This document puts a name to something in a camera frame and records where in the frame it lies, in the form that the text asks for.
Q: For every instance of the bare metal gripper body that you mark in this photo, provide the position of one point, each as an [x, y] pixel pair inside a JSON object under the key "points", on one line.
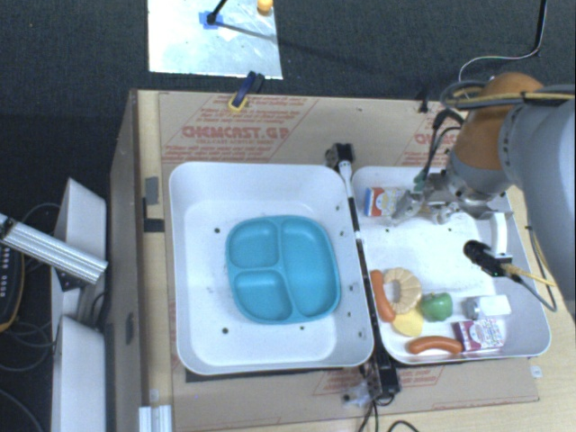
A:
{"points": [[443, 191]]}

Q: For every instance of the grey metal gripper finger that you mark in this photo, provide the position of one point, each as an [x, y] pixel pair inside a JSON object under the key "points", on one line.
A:
{"points": [[443, 215], [405, 206]]}

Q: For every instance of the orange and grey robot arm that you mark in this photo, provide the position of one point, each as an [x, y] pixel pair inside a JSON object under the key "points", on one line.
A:
{"points": [[535, 151]]}

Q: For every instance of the red and white carton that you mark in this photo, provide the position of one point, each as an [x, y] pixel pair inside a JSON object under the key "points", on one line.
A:
{"points": [[380, 201]]}

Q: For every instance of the white plastic tray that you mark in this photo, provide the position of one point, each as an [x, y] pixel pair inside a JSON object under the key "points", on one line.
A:
{"points": [[202, 286], [427, 250]]}

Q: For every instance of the thin black and white rod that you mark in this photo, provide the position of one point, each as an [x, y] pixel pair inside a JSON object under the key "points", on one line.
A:
{"points": [[357, 236]]}

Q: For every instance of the green apple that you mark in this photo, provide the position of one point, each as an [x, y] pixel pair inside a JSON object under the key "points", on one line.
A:
{"points": [[436, 306]]}

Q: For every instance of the orange sausage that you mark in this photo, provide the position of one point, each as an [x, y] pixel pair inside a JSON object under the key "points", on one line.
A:
{"points": [[434, 344], [382, 297]]}

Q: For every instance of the white bottle grey cap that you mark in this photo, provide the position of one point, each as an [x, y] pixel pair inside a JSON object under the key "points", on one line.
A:
{"points": [[492, 306]]}

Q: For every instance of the yellow crisp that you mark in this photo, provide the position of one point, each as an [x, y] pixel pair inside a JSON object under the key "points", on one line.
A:
{"points": [[409, 324]]}

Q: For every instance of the purple and white carton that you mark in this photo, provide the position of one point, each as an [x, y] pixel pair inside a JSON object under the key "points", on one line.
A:
{"points": [[479, 335]]}

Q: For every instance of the blue divided plate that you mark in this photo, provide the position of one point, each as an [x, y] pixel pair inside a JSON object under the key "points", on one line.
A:
{"points": [[288, 259]]}

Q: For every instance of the brown cardboard board red print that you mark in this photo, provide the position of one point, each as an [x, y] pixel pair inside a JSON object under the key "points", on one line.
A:
{"points": [[270, 128]]}

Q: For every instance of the orange round knob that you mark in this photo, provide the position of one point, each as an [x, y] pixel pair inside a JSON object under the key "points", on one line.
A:
{"points": [[265, 3]]}

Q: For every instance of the black cylinder on white bracket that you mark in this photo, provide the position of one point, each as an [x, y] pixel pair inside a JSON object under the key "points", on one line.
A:
{"points": [[483, 254]]}

